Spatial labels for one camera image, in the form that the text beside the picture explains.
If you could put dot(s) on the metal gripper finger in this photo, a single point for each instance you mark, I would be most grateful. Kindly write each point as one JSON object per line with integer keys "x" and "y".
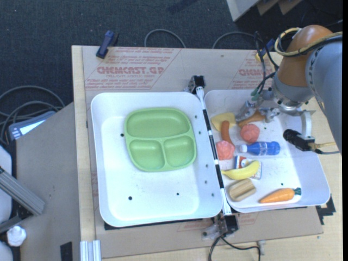
{"x": 272, "y": 115}
{"x": 246, "y": 110}

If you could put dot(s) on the brown chicken drumstick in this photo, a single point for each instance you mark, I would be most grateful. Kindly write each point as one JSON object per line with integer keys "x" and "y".
{"x": 251, "y": 120}

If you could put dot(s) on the pink shell-shaped toy food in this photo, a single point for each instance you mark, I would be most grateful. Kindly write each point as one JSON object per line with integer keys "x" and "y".
{"x": 225, "y": 150}

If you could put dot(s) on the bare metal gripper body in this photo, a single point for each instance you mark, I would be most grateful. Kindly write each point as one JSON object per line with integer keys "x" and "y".
{"x": 286, "y": 107}

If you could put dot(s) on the orange sausage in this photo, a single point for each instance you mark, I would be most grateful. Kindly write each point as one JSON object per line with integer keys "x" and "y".
{"x": 225, "y": 130}

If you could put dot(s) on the yellow pizza slice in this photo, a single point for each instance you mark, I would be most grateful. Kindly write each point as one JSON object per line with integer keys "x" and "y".
{"x": 217, "y": 120}

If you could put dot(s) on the white and orange carton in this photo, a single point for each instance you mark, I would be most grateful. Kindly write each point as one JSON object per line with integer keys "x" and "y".
{"x": 240, "y": 162}

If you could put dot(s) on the black cylinder on white bracket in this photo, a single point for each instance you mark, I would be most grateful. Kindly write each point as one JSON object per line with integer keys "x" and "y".
{"x": 297, "y": 140}

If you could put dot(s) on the tan bread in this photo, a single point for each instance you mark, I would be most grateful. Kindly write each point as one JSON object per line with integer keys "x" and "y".
{"x": 241, "y": 190}

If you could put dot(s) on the blue bottle white cap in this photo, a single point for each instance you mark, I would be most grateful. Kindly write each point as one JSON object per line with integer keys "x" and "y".
{"x": 265, "y": 148}

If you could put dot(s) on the white plastic tray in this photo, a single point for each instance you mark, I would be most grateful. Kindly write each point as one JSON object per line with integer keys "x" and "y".
{"x": 288, "y": 170}
{"x": 152, "y": 194}

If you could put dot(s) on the yellow banana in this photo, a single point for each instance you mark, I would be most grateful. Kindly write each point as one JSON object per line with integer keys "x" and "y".
{"x": 242, "y": 173}

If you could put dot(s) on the thin black and white rod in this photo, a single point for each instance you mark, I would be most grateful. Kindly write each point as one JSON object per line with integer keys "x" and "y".
{"x": 212, "y": 148}

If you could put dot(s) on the green divided plate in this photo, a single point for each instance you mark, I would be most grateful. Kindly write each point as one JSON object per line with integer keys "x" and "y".
{"x": 157, "y": 124}

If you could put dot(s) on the round pink toy food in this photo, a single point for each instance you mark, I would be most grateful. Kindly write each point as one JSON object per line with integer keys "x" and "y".
{"x": 250, "y": 133}

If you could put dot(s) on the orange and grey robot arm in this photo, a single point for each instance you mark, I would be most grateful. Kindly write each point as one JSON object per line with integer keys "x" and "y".
{"x": 323, "y": 72}

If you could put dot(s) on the brown cardboard board red print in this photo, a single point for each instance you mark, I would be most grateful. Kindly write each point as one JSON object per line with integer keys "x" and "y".
{"x": 174, "y": 69}

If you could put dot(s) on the orange carrot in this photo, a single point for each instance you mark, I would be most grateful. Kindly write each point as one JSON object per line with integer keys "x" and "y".
{"x": 278, "y": 196}

